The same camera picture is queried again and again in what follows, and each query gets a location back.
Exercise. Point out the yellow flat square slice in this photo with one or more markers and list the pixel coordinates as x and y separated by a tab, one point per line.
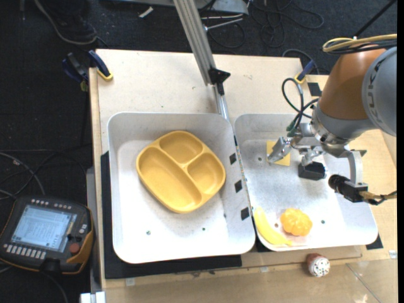
284	160

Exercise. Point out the person's foot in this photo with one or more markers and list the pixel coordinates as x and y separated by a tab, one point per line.
72	27

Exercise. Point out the pale wood board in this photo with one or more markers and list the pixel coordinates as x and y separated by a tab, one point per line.
158	80

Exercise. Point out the yellow banana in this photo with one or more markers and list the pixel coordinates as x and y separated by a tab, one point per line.
268	230

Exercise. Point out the black cube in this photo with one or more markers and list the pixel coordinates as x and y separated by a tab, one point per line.
312	171

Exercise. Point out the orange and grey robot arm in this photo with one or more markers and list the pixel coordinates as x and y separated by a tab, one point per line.
347	87

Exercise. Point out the yellow segmented round fruit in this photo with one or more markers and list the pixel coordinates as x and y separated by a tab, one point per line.
296	222

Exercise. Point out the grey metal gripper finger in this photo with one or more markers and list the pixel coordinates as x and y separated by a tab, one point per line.
307	159
280	150

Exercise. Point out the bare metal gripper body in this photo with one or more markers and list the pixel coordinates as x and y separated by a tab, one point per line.
307	139

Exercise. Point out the black cylinder on white bracket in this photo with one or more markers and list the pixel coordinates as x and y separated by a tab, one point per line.
345	186

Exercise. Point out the yellow divided plate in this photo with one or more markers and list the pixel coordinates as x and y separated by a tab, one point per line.
170	175

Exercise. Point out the white plastic tray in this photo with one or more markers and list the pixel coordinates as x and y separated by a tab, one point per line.
142	226
284	188

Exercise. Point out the red and white dotted can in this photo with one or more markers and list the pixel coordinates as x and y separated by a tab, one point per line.
318	265

